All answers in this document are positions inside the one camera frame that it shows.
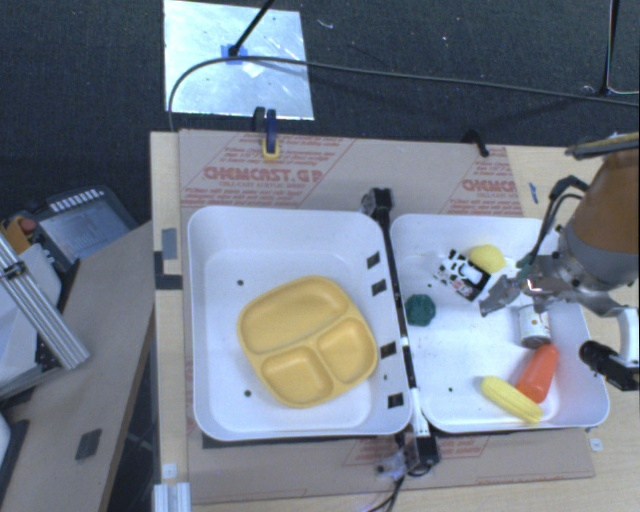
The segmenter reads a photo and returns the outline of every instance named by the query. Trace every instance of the yellow divided plate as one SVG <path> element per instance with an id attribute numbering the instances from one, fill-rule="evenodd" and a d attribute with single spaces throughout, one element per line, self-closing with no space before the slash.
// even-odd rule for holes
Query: yellow divided plate
<path id="1" fill-rule="evenodd" d="M 367 322 L 344 290 L 324 277 L 296 279 L 252 300 L 237 330 L 262 382 L 291 407 L 326 402 L 378 364 Z"/>

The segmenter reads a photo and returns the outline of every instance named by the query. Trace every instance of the wooden table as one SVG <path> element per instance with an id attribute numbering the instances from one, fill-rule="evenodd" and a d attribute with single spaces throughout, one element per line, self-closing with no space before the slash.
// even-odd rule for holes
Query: wooden table
<path id="1" fill-rule="evenodd" d="M 3 512 L 107 510 L 151 346 L 153 285 L 150 223 L 81 262 L 64 318 L 91 357 L 6 412 L 29 428 Z M 77 457 L 85 434 L 95 452 Z"/>
<path id="2" fill-rule="evenodd" d="M 553 184 L 568 174 L 590 182 L 600 165 L 591 160 L 576 162 L 560 148 L 507 147 L 507 155 L 525 216 L 541 218 L 546 197 Z M 154 249 L 161 250 L 162 227 L 175 225 L 180 218 L 178 136 L 154 133 L 151 137 Z M 532 200 L 529 183 L 537 187 L 539 204 Z M 180 274 L 180 255 L 164 262 L 167 274 Z M 614 298 L 638 305 L 638 285 L 618 290 Z M 618 349 L 615 320 L 603 320 L 586 312 L 593 339 Z M 163 481 L 169 484 L 187 479 L 187 448 L 184 375 L 184 335 L 180 293 L 156 293 L 158 340 L 158 380 L 161 463 L 175 463 L 177 474 Z M 622 393 L 608 386 L 611 399 L 609 418 L 586 437 L 601 441 L 603 450 L 594 451 L 595 478 L 486 485 L 464 488 L 411 490 L 401 492 L 394 510 L 509 510 L 509 511 L 601 511 L 635 510 L 640 503 L 640 436 L 638 394 Z M 246 503 L 195 506 L 196 512 L 234 511 L 327 511 L 368 510 L 382 501 L 384 494 L 354 494 L 303 499 L 279 499 Z"/>

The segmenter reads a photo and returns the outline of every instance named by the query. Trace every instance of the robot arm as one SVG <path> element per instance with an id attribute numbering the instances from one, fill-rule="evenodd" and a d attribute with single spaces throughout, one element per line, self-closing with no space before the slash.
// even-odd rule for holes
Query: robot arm
<path id="1" fill-rule="evenodd" d="M 580 357 L 625 391 L 639 387 L 638 310 L 618 304 L 609 292 L 638 278 L 637 148 L 637 133 L 570 148 L 568 153 L 579 159 L 608 156 L 588 187 L 573 177 L 558 182 L 550 195 L 538 242 L 519 263 L 520 273 L 513 279 L 501 278 L 480 303 L 485 316 L 522 292 L 533 298 L 538 311 L 565 300 L 578 302 L 601 317 L 617 318 L 620 353 L 588 341 L 581 347 Z M 580 188 L 585 195 L 561 231 L 556 251 L 538 255 L 537 249 L 553 225 L 558 201 L 572 195 L 563 195 L 569 186 Z"/>

